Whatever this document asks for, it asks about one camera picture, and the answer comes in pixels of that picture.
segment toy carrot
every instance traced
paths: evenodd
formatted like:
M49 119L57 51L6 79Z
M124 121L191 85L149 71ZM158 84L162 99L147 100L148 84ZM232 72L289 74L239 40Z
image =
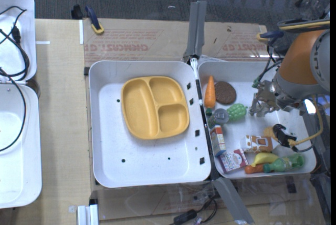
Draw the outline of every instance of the toy carrot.
M215 83L213 76L209 76L208 85L204 95L204 105L207 108L213 108L216 105Z

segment green plastic bottle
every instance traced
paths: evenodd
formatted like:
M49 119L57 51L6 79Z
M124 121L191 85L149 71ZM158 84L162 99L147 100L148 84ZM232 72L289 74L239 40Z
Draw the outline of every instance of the green plastic bottle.
M278 158L273 163L264 164L263 170L265 173L269 173L271 171L285 172L302 167L305 164L304 162L305 159L303 155L295 153L290 156Z

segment green toy vegetable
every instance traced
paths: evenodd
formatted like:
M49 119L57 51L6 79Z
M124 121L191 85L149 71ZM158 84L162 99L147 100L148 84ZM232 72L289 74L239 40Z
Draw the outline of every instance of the green toy vegetable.
M242 119L246 115L246 108L247 106L242 104L231 105L227 109L227 112L229 113L229 120L236 121Z

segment brown cookie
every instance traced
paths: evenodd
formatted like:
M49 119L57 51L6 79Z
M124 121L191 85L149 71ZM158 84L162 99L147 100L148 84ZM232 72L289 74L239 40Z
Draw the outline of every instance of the brown cookie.
M216 101L223 105L232 104L237 97L235 88L228 82L220 81L215 84Z

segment yellow divided plate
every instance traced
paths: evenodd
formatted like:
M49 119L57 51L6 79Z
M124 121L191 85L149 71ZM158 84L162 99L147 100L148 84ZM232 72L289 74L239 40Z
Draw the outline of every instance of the yellow divided plate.
M178 135L189 125L189 111L180 85L165 76L128 80L121 89L122 112L131 134L141 139Z

